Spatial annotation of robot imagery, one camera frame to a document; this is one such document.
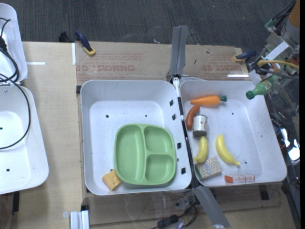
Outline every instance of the green bottle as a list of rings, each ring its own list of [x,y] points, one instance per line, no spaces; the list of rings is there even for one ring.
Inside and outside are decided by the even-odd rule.
[[[266,80],[258,83],[252,91],[246,92],[248,99],[253,99],[256,95],[266,95],[271,92],[273,88],[273,82],[277,79],[277,75],[273,75]]]

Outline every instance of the yellow cable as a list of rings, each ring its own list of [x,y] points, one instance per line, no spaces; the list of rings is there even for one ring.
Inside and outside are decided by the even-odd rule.
[[[286,61],[282,61],[282,60],[260,60],[257,63],[257,65],[258,65],[258,67],[262,67],[263,65],[265,65],[267,63],[281,63],[281,64],[289,65],[292,68],[300,69],[299,65],[296,65],[296,64],[290,63],[290,62],[286,62]]]

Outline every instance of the dark gray floor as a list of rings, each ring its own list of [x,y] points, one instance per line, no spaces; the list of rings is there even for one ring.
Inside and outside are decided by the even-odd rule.
[[[292,0],[0,0],[15,8],[23,41],[58,42],[76,30],[90,41],[172,42],[189,27],[187,44],[227,45],[259,52],[264,28]]]

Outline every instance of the sausage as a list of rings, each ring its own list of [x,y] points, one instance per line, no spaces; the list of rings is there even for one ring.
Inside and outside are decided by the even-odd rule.
[[[189,113],[186,116],[186,120],[185,120],[185,124],[186,124],[186,129],[191,130],[192,126],[193,126],[193,119],[195,114],[197,114],[200,110],[200,106],[199,105],[194,105]]]

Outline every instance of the orange carrot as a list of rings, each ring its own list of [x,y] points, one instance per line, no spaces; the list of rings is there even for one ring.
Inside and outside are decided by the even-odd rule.
[[[190,109],[190,111],[187,114],[186,119],[185,119],[186,129],[188,129],[188,130],[192,129],[194,116],[195,116],[195,114],[197,114],[199,112],[199,110],[200,110],[199,105],[194,105]]]
[[[191,100],[191,104],[198,104],[198,105],[217,105],[219,104],[220,101],[226,102],[227,97],[222,96],[219,97],[217,95],[209,95],[209,96],[204,96],[200,97],[197,99]]]

